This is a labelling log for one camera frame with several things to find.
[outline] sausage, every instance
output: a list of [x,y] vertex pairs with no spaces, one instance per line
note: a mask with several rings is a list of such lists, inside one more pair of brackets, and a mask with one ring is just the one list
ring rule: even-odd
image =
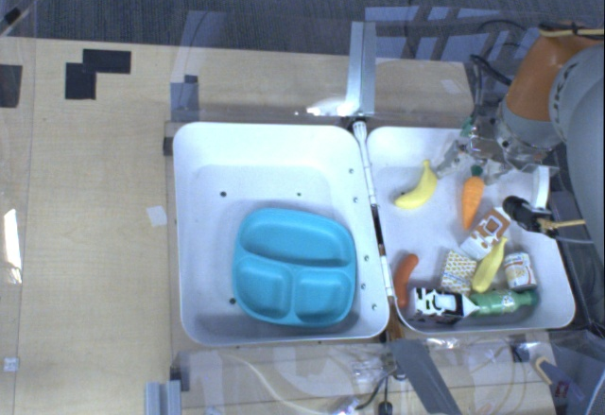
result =
[[407,307],[409,296],[407,293],[407,283],[412,270],[418,266],[418,255],[410,253],[404,257],[395,270],[393,277],[393,286],[395,287],[395,296],[397,297],[397,306],[400,309]]

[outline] wooden table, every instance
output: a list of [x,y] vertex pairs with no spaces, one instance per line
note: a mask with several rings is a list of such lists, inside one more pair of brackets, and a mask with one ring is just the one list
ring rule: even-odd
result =
[[[65,63],[81,62],[84,48],[131,51],[131,72],[98,74],[96,100],[66,100]],[[147,212],[166,207],[162,143],[170,80],[182,80],[182,72],[199,75],[206,103],[261,101],[300,110],[344,94],[348,61],[50,40],[35,42],[35,58],[35,69],[24,71],[25,80],[35,78],[36,96],[14,413],[142,413],[145,383],[166,381],[172,361],[166,226]],[[459,64],[389,61],[378,67],[377,107],[400,108],[408,123],[432,117],[435,108],[448,111],[445,122],[458,121],[471,107]],[[0,113],[8,123],[10,110]],[[329,387],[328,396],[353,390],[361,399],[372,389],[354,381],[350,350],[275,350],[200,349],[196,360],[207,367],[208,403],[218,413],[315,413],[331,401],[314,394],[314,386]],[[548,388],[531,368],[520,370],[503,358],[500,375],[488,376],[489,364],[473,368],[434,358],[463,411],[491,413],[490,406],[501,404],[503,412],[554,412]],[[481,371],[486,374],[477,378]],[[301,376],[306,387],[288,382]],[[475,387],[479,378],[484,381]],[[389,389],[396,412],[424,413],[409,384]],[[287,402],[275,406],[279,399]],[[242,400],[251,402],[234,405]]]

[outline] orange carrot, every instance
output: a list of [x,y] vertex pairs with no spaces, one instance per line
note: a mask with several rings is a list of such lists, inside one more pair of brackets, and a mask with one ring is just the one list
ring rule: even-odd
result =
[[407,294],[407,282],[412,270],[418,266],[418,255],[410,253],[399,263],[393,276],[393,286],[395,287],[395,296],[397,297],[397,305],[400,309],[404,309],[409,302]]
[[483,173],[481,166],[473,166],[471,173],[473,176],[467,179],[462,187],[462,225],[467,230],[471,228],[485,187],[485,183],[481,180],[481,173]]

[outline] white can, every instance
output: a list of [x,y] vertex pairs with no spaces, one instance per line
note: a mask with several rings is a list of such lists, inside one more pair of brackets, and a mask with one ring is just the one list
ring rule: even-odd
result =
[[522,291],[535,289],[538,286],[527,253],[510,253],[504,258],[503,267],[510,289]]

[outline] green bottle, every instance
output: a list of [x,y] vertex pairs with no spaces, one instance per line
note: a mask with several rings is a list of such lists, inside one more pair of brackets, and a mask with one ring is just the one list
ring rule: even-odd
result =
[[483,294],[472,294],[471,301],[479,308],[473,316],[499,316],[513,313],[522,305],[536,305],[538,294],[535,290],[515,292],[508,289],[492,290]]

